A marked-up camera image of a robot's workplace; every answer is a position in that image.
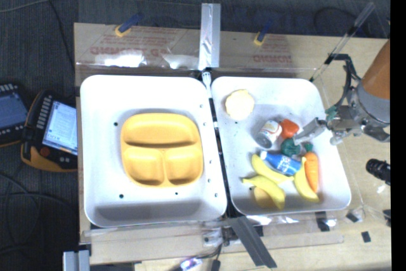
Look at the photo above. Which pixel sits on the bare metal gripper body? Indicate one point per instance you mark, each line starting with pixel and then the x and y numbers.
pixel 345 122

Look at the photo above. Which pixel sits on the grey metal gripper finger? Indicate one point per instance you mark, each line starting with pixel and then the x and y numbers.
pixel 309 130

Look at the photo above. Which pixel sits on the orange-red rounded toy food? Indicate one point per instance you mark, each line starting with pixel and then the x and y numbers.
pixel 289 128

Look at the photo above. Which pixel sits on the green broccoli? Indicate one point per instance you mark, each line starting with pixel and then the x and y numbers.
pixel 289 147

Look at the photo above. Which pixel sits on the orange carrot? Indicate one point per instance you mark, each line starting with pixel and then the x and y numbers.
pixel 312 169

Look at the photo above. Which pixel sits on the white plastic tray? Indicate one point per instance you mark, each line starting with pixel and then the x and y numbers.
pixel 285 98
pixel 101 142

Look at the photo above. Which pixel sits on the small white and orange can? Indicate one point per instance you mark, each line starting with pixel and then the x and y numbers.
pixel 269 134

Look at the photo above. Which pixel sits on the blue bottle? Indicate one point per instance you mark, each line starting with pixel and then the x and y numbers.
pixel 282 163

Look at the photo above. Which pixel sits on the pale yellow biscuit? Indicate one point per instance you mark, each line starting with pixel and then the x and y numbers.
pixel 239 104

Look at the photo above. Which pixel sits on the brown cardboard board red print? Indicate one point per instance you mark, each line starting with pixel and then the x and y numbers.
pixel 320 47

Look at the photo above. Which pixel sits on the yellow-orange round toy food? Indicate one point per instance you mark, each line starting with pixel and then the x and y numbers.
pixel 262 198

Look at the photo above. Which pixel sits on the yellow divided plate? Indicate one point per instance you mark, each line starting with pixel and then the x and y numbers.
pixel 161 149

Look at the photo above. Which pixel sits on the black cylinder on white bracket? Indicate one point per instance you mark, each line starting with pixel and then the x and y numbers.
pixel 378 168

